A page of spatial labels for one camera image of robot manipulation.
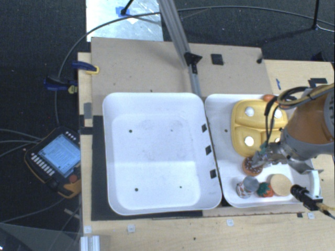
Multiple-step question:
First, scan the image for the tan round biscuit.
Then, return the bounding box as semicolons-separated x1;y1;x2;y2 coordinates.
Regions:
270;174;293;197

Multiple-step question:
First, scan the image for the black cylinder on white bracket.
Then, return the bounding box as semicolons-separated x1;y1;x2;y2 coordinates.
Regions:
289;168;324;211

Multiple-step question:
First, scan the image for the white plastic tray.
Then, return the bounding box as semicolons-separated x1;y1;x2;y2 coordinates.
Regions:
102;92;223;216
204;93;321;209

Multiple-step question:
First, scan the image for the red and green strawberry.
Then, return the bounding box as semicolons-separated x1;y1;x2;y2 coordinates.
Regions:
256;181;274;198

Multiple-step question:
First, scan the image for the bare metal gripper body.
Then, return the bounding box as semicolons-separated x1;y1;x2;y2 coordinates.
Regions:
260;142;315;174

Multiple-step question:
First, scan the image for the small grey-topped can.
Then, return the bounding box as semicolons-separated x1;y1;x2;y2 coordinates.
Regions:
236;176;260;199

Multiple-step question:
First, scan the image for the brown sprinkled doughnut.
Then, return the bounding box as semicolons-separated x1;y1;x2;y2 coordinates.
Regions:
242;156;264;178

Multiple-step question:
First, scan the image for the brown cardboard board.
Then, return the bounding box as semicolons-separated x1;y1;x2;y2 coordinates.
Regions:
90;37;305;221

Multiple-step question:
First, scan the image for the yellow divided plate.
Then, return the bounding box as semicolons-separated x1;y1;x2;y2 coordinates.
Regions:
230;99;289;158

